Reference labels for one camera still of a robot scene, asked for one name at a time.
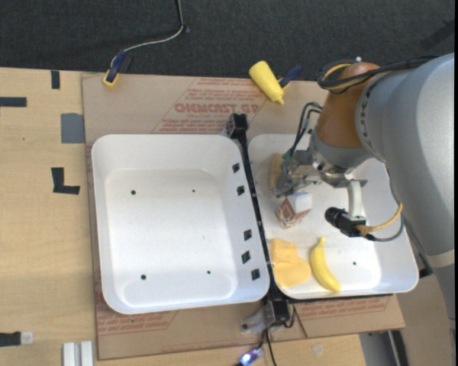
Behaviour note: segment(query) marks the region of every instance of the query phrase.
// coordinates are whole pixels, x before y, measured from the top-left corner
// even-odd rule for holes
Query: white cable
[[[134,50],[134,49],[137,49],[139,47],[145,47],[145,46],[148,46],[148,45],[155,45],[157,43],[168,42],[169,40],[172,40],[172,39],[178,37],[182,33],[183,28],[184,28],[185,25],[183,24],[182,1],[181,0],[176,0],[176,1],[178,2],[178,14],[179,14],[180,22],[181,22],[181,26],[180,26],[180,28],[178,29],[177,32],[175,32],[173,35],[171,35],[171,36],[169,36],[169,37],[167,37],[165,39],[162,39],[162,40],[150,40],[148,42],[139,43],[138,45],[134,45],[134,46],[128,47],[127,49],[123,49],[122,51],[128,52],[129,50]],[[110,67],[112,67],[112,65],[114,64],[114,61],[115,61],[116,58],[117,58],[117,55],[115,55],[115,57],[110,62]]]

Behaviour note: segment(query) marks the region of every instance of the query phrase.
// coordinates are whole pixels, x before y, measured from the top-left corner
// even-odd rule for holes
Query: white plastic tray
[[[391,242],[370,242],[349,238],[325,220],[324,212],[329,207],[348,208],[346,188],[332,188],[325,183],[306,187],[305,191],[313,194],[313,208],[302,222],[287,230],[282,229],[275,211],[283,198],[275,197],[269,190],[268,170],[273,153],[286,152],[294,140],[295,135],[278,134],[256,136],[250,141],[251,167],[265,235],[269,242],[273,238],[294,242],[300,257],[307,260],[311,248],[321,236],[325,236],[326,260],[341,284],[341,291],[327,291],[314,276],[304,284],[280,290],[291,298],[316,299],[400,293],[414,288],[418,282],[418,268],[405,231]],[[307,145],[308,139],[303,139],[298,149],[305,149]],[[362,189],[363,214],[368,223],[376,225],[387,221],[396,211],[397,204],[384,165],[375,159],[367,160],[351,178],[368,180]],[[399,221],[396,221],[374,235],[387,237],[399,229]]]
[[[102,291],[119,313],[259,300],[269,275],[237,145],[109,135],[92,149]]]

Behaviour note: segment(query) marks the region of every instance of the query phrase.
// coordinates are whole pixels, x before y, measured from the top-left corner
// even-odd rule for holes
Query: yellow banana
[[[316,279],[323,287],[330,291],[339,291],[341,289],[341,285],[327,267],[324,256],[325,241],[326,239],[321,237],[318,244],[311,251],[312,272],[314,272]]]

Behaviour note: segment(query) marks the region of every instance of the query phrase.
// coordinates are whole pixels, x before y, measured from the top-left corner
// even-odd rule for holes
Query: yellow plastic bottle
[[[251,66],[250,77],[271,101],[283,104],[283,88],[266,61]]]

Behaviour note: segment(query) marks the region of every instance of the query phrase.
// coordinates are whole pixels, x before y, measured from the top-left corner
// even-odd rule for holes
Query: small box
[[[302,221],[311,208],[312,194],[301,191],[286,197],[276,209],[275,215],[285,229]]]

